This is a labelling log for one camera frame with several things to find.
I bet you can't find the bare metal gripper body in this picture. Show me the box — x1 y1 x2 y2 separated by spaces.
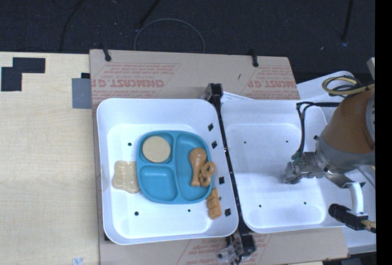
299 152 331 181

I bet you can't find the white plastic tray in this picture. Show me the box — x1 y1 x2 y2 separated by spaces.
220 99 350 234
96 97 239 245

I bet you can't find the thin black rod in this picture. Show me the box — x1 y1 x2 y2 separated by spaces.
211 95 251 246

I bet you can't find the brown toy pretzel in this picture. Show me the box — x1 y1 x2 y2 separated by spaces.
198 161 216 188

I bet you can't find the brown toy waffle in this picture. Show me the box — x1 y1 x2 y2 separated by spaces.
205 187 223 220

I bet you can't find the white paper sheet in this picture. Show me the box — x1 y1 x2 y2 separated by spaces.
221 91 255 102

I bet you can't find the brown toy chicken drumstick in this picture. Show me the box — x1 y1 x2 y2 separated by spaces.
188 147 208 188

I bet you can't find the blue divided plate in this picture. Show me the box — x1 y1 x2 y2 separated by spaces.
136 130 214 205

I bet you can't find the round beige biscuit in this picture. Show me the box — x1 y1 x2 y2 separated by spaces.
141 135 172 163

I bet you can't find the brown cardboard board red print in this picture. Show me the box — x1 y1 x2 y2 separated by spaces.
89 49 350 265

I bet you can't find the beige toy bread slice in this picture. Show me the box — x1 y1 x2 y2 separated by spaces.
111 160 141 195

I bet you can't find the black cylinder on white bracket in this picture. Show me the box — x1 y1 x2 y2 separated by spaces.
328 181 370 231

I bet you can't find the black block with thin wires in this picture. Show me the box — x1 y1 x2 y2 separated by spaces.
204 83 224 102
239 234 257 257

